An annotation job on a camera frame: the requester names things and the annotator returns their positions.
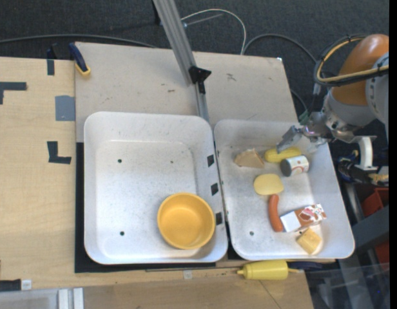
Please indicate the black cylinder on white bracket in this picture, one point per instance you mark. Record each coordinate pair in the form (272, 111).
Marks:
(366, 153)

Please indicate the yellow cheese wedge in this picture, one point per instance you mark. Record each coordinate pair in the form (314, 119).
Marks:
(309, 240)

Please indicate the thin black rod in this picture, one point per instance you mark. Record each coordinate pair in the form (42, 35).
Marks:
(223, 185)

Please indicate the white plastic tray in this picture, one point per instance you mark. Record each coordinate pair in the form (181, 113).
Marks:
(243, 211)
(137, 188)

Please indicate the yellow mustard bottle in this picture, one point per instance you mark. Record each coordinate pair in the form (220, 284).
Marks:
(266, 269)

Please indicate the white and brown carton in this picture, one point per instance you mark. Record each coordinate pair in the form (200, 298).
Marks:
(301, 219)

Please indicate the yellow bowl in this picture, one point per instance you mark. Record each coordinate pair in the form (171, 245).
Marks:
(185, 220)

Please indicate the orange sausage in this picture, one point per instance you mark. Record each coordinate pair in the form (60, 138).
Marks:
(274, 212)

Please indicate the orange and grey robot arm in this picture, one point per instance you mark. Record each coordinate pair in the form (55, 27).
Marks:
(363, 60)

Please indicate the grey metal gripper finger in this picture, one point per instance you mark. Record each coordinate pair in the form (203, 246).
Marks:
(290, 137)
(315, 144)

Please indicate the tan bread slice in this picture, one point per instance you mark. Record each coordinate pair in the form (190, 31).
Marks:
(248, 159)

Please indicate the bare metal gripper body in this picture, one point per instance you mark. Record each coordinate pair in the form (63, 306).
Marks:
(337, 125)

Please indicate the yellow corn cob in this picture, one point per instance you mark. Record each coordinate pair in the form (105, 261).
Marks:
(282, 155)

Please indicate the pale wood flat board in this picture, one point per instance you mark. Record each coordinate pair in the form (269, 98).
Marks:
(137, 79)

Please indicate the white and orange can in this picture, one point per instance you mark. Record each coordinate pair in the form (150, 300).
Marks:
(296, 165)

